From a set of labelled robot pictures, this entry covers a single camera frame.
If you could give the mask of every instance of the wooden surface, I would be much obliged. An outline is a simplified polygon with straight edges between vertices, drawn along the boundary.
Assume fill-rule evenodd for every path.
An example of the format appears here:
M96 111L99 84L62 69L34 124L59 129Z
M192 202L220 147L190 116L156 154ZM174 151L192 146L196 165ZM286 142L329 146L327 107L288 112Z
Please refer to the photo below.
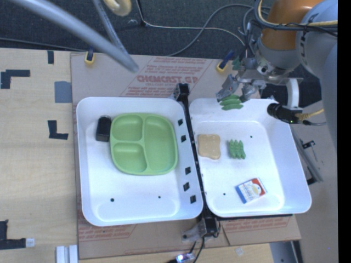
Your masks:
M55 248L77 244L76 189L71 103L55 103L54 83L71 82L70 53L0 49L0 71L30 70L0 89L0 221L8 219L8 239L34 238L35 247L0 250L0 262L55 262ZM48 120L56 120L67 140L50 139ZM152 262L176 252L80 260ZM273 263L269 244L209 248L201 262Z

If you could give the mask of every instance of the divided green plate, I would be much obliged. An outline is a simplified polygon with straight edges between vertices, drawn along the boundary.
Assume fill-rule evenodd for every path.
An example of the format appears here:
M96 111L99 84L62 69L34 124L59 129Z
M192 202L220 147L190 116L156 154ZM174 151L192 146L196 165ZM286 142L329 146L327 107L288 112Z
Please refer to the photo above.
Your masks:
M114 118L110 146L115 166L134 175L165 174L178 163L172 123L159 115L125 113Z

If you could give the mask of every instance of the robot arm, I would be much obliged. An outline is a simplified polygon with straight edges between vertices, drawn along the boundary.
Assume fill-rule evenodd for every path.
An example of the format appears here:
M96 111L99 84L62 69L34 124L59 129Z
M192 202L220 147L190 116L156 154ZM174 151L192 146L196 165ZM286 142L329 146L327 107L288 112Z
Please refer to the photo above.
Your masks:
M298 79L288 78L298 65L320 78L327 125L337 148L337 10L338 0L275 0L267 20L261 15L263 0L255 1L255 18L262 26L254 45L254 57L240 60L235 77L229 75L216 93L218 101L243 85L246 101L265 84L286 85L288 105L282 114L287 123L297 123ZM277 111L271 106L269 114Z

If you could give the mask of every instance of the hole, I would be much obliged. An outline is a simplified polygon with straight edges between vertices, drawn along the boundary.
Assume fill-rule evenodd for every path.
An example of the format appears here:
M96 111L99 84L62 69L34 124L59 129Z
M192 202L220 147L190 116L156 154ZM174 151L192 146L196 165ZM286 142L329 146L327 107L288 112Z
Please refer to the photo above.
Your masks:
M185 184L183 185L184 192L185 192L186 190L188 190L189 188L190 188L190 185L189 185L188 182L185 183Z
M195 195L192 195L191 197L190 197L190 203L192 204L192 203L195 203L196 202L196 196Z

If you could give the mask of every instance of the cardboard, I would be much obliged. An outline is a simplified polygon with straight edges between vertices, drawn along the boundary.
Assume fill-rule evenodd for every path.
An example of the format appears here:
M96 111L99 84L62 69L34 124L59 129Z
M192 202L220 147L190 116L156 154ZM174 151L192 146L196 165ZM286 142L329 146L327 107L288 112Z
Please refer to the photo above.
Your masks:
M189 103L196 98L215 98L229 73L216 71L220 60L132 55L139 65L131 73L104 54L97 54L92 65L85 53L71 54L73 128L77 190L78 248L80 259L110 256L189 251L192 242L182 240L182 232L193 228L196 219L136 225L97 227L85 220L81 208L77 125L75 109L89 96L172 97L177 83L188 83ZM294 216L221 221L217 238L209 238L205 248L290 241L301 238Z

